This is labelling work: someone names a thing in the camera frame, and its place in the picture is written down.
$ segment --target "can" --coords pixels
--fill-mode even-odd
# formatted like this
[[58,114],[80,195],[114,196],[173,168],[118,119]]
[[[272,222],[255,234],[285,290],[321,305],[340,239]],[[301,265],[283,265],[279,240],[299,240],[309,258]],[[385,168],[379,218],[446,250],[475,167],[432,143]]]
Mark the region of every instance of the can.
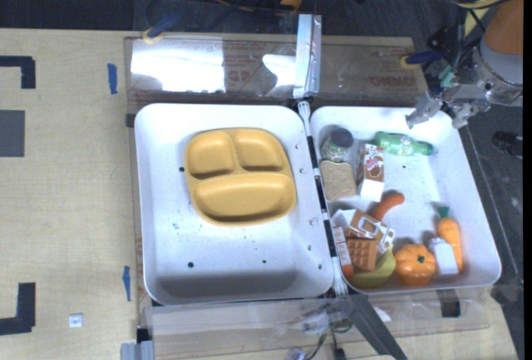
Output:
[[353,142],[352,134],[348,130],[344,128],[333,130],[320,149],[322,159],[337,163],[342,162]]

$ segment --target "yellow divided plate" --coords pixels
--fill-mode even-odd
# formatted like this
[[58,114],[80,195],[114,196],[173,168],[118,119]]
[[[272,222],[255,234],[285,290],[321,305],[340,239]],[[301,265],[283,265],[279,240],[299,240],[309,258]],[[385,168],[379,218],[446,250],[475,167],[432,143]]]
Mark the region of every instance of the yellow divided plate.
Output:
[[213,224],[259,224],[296,203],[288,157],[278,139],[255,128],[199,133],[187,145],[185,173],[194,207]]

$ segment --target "brown waffle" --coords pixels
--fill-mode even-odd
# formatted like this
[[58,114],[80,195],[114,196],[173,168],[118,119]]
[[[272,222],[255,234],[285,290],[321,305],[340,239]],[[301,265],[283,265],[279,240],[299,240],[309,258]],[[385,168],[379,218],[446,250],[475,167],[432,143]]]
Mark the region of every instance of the brown waffle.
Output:
[[374,271],[377,261],[377,241],[374,239],[347,239],[347,250],[352,264],[359,270]]

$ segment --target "orange carrot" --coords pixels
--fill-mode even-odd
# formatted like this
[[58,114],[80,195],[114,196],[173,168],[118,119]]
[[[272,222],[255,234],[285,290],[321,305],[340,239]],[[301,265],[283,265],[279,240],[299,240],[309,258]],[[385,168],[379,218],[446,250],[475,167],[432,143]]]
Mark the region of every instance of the orange carrot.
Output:
[[370,213],[370,216],[376,219],[377,221],[382,221],[384,215],[388,210],[394,206],[400,205],[405,201],[405,196],[401,193],[391,193],[386,196],[380,203],[375,206],[373,211]]
[[461,273],[464,268],[464,261],[462,258],[460,229],[456,221],[447,216],[449,214],[449,208],[438,208],[438,212],[441,217],[438,223],[438,235],[452,246],[456,265],[458,265],[458,271]]

